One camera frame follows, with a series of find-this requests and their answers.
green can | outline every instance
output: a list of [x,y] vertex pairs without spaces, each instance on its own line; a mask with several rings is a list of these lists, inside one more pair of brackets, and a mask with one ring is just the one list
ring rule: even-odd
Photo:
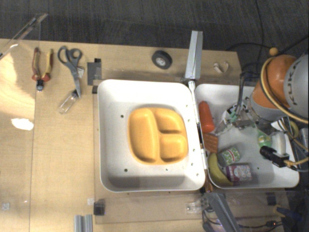
[[218,154],[218,163],[221,167],[226,167],[240,160],[240,154],[235,147],[223,150]]

scissors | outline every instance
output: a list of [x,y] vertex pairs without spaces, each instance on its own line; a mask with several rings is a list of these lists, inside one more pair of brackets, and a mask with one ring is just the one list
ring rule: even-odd
[[[63,61],[61,59],[60,53],[62,51],[65,51],[65,58],[66,60]],[[80,49],[74,48],[71,50],[68,50],[66,46],[62,46],[60,47],[59,51],[58,51],[58,59],[59,61],[64,64],[65,66],[68,67],[68,69],[71,71],[71,74],[73,76],[74,79],[74,83],[75,83],[75,87],[76,87],[76,92],[78,97],[81,97],[81,86],[79,84],[79,77],[78,77],[78,72],[77,72],[77,64],[78,61],[81,59],[82,57],[82,52]]]

black wheel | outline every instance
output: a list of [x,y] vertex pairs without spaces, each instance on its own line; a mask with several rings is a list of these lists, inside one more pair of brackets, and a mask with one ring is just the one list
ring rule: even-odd
[[172,58],[171,56],[164,52],[164,51],[156,51],[152,56],[152,61],[155,64],[155,66],[166,70],[168,69],[172,64]]

yellow divided plate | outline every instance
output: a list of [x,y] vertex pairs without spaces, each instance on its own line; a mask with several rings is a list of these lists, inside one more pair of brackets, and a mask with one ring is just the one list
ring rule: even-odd
[[127,128],[131,154],[141,163],[171,164],[188,154],[183,119],[171,109],[136,109],[129,116]]

green object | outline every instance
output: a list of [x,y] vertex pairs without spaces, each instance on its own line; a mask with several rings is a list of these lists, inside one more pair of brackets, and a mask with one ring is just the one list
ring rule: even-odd
[[239,159],[240,154],[235,147],[226,149],[218,154],[218,163],[221,165],[221,167],[231,165],[232,163],[239,161]]
[[263,146],[268,146],[268,147],[272,146],[271,137],[267,136],[265,133],[261,131],[258,131],[257,141],[258,141],[260,148]]

